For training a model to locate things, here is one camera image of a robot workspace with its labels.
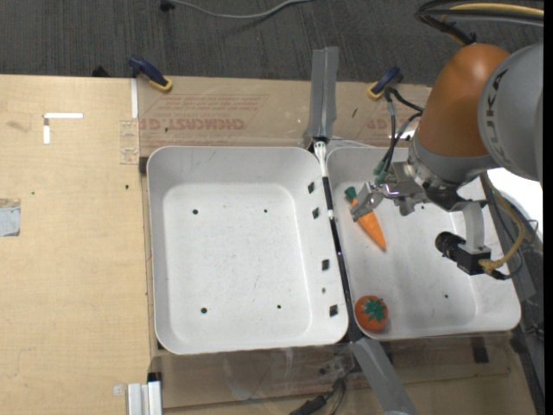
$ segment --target toy tomato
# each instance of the toy tomato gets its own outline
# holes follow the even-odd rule
[[[364,330],[381,330],[388,321],[388,306],[382,298],[365,295],[355,304],[355,318]]]

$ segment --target gray carpet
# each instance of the gray carpet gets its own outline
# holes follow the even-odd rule
[[[186,0],[248,14],[284,0]],[[128,77],[139,54],[170,75],[309,80],[311,51],[340,48],[339,80],[373,81],[393,65],[404,82],[432,85],[459,47],[417,22],[428,0],[322,0],[291,6],[261,22],[216,19],[158,0],[0,0],[0,73],[87,76],[102,65]],[[463,23],[511,52],[543,37],[539,28]]]

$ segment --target white tray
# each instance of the white tray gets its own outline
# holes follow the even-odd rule
[[[380,148],[339,148],[327,158],[352,300],[376,295],[388,304],[389,318],[383,330],[365,334],[384,341],[515,327],[520,304],[511,280],[470,277],[435,248],[435,237],[443,231],[466,235],[462,213],[448,214],[426,204],[403,217],[392,201],[383,200],[375,214],[386,238],[386,252],[353,222],[344,191],[350,186],[359,191],[372,179],[372,170],[384,153]],[[407,150],[397,149],[394,156],[394,160],[405,161]],[[462,188],[460,195],[485,199],[480,181]],[[484,217],[486,245],[494,259],[500,258],[503,253],[488,207]],[[500,270],[508,272],[506,267]]]
[[[147,170],[156,334],[168,351],[343,337],[348,317],[313,155],[173,146],[154,152]]]

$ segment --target wooden board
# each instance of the wooden board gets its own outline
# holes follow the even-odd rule
[[[52,119],[46,112],[83,112]],[[137,166],[119,164],[130,81],[0,77],[0,412],[122,414],[149,365]]]

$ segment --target blue and yellow clamp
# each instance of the blue and yellow clamp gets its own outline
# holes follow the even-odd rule
[[[369,86],[365,94],[369,99],[378,100],[384,94],[384,89],[387,85],[390,85],[390,83],[396,83],[402,78],[403,75],[400,73],[399,67],[391,67],[388,71],[386,71],[380,80],[375,81]]]
[[[155,89],[168,93],[173,87],[173,82],[167,77],[163,77],[157,68],[146,60],[132,55],[129,58],[129,66],[135,70],[136,74],[142,73],[149,78],[149,83]]]

